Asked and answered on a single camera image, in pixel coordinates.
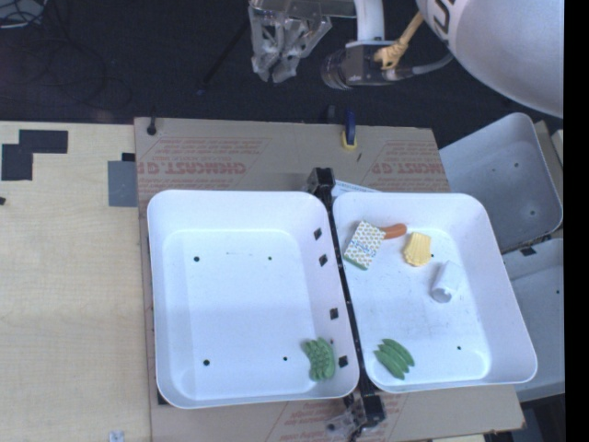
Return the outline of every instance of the white pipe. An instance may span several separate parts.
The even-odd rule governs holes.
[[[356,7],[358,41],[383,40],[385,16],[383,0],[353,0]]]

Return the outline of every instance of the cardboard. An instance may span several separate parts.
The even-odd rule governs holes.
[[[312,169],[384,192],[448,192],[431,130],[357,126],[354,150],[339,125],[214,120],[134,121],[144,282],[147,371],[154,442],[327,442],[326,421],[342,400],[244,404],[199,410],[158,398],[146,206],[167,189],[299,191]],[[360,440],[396,442],[519,429],[524,416],[511,385],[382,394],[387,419]]]

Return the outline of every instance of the green bananas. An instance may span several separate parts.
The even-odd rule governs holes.
[[[331,345],[319,337],[315,341],[307,341],[303,344],[305,354],[311,361],[310,376],[314,381],[320,381],[333,377],[335,374],[335,357]]]
[[[409,351],[393,339],[383,339],[383,343],[378,345],[375,355],[391,375],[398,379],[405,379],[409,367],[415,366],[415,361]]]

